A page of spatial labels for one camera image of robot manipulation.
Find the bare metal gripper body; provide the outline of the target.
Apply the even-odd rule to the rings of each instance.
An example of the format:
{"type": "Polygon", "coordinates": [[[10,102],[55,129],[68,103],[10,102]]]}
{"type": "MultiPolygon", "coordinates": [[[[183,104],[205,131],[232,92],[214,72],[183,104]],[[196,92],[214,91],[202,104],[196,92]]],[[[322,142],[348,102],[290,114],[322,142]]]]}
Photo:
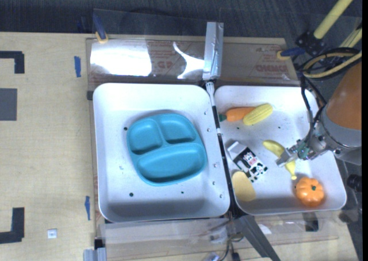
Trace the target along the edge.
{"type": "Polygon", "coordinates": [[[289,148],[293,156],[300,160],[314,160],[318,156],[333,151],[337,143],[327,135],[311,134],[298,140],[296,144],[289,148]]]}

